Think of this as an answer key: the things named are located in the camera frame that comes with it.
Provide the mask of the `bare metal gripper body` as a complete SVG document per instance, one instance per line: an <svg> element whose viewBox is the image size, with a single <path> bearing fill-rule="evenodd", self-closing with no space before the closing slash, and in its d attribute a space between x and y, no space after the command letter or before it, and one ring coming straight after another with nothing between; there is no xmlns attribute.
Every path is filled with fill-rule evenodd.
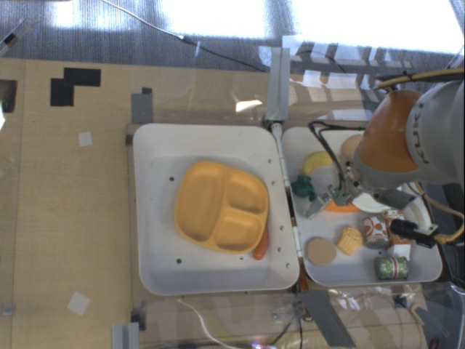
<svg viewBox="0 0 465 349"><path fill-rule="evenodd" d="M335 190L335 202L337 205L349 205L363 192L360 174L350 161L344 164L337 162L336 171L339 183Z"/></svg>

